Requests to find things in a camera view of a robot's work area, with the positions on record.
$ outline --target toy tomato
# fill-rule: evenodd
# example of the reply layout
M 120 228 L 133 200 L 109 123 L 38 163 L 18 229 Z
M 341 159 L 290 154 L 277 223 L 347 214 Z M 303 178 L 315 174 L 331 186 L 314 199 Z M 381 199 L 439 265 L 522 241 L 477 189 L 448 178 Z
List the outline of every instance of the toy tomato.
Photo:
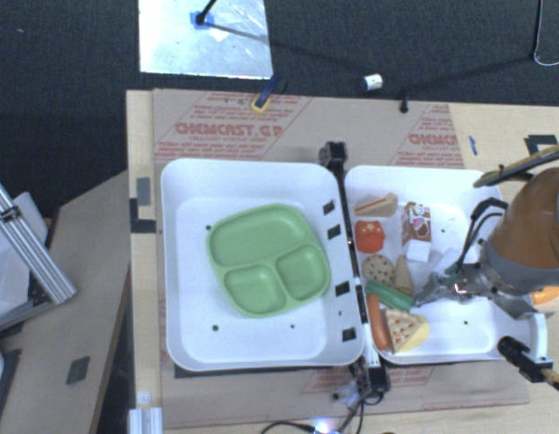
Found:
M 365 254 L 374 254 L 384 246 L 384 230 L 380 222 L 359 221 L 355 225 L 355 247 Z

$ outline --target toy cookie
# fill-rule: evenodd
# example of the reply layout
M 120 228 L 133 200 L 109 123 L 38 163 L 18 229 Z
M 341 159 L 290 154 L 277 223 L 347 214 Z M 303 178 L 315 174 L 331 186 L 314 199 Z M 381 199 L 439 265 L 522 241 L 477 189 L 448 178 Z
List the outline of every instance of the toy cookie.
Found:
M 393 288 L 394 265 L 385 256 L 375 254 L 362 262 L 362 276 L 366 281 L 373 279 L 378 283 Z

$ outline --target white tray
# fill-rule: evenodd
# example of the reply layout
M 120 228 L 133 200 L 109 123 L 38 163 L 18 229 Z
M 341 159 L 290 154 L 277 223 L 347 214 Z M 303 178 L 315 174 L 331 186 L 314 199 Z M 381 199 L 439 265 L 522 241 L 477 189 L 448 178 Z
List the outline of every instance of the white tray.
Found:
M 336 179 L 320 165 L 180 159 L 161 175 L 166 343 L 191 371 L 345 365 L 364 336 Z M 324 214 L 324 205 L 334 209 Z M 206 227 L 269 203 L 298 209 L 327 255 L 327 292 L 281 315 L 252 318 L 225 296 L 207 256 Z M 341 234 L 328 240 L 327 231 Z M 336 294 L 348 283 L 349 291 Z
M 431 266 L 450 248 L 460 251 L 469 228 L 470 214 L 476 205 L 489 198 L 500 199 L 496 187 L 473 188 L 481 176 L 471 170 L 449 170 L 413 167 L 366 166 L 351 169 L 346 175 L 346 194 L 352 223 L 357 220 L 378 220 L 385 233 L 384 248 L 379 252 L 395 263 L 402 253 L 401 214 L 404 206 L 414 201 L 431 208 L 431 256 L 427 264 L 409 261 L 415 292 L 426 283 Z M 365 202 L 367 196 L 398 196 L 396 213 L 389 218 L 355 217 L 354 207 Z M 479 237 L 487 238 L 498 222 L 497 217 L 487 219 Z M 465 258 L 475 262 L 479 245 L 474 244 Z M 357 252 L 358 262 L 368 254 Z M 530 319 L 514 320 L 495 304 L 477 297 L 463 305 L 456 300 L 442 299 L 412 312 L 426 318 L 431 333 L 424 344 L 410 352 L 392 354 L 381 352 L 386 360 L 398 364 L 450 363 L 471 360 L 498 360 L 503 357 L 497 350 L 500 337 L 510 335 L 546 351 L 546 326 L 542 315 Z

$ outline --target toy bread slice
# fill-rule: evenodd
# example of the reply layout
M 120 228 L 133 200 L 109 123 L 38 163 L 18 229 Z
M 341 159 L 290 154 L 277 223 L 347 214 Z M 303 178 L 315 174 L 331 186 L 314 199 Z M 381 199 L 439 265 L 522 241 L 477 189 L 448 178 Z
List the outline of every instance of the toy bread slice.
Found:
M 393 354 L 408 352 L 422 344 L 430 333 L 426 320 L 395 308 L 384 311 L 390 332 Z
M 400 292 L 412 296 L 414 294 L 414 284 L 408 270 L 406 256 L 398 256 L 396 269 L 394 270 L 394 287 Z
M 394 193 L 388 193 L 384 198 L 377 198 L 355 207 L 354 214 L 366 217 L 390 217 L 396 212 L 397 205 L 398 197 Z

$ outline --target black clip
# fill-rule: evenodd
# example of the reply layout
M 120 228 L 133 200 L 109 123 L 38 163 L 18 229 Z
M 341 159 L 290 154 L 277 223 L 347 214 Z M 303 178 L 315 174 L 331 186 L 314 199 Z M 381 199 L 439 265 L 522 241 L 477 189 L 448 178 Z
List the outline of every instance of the black clip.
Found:
M 400 92 L 400 96 L 400 100 L 402 102 L 400 105 L 400 112 L 406 114 L 408 112 L 408 99 L 410 97 L 408 94 L 408 90 L 402 89 L 402 91 Z
M 18 206 L 12 206 L 0 213 L 0 221 L 6 223 L 20 217 L 22 211 Z

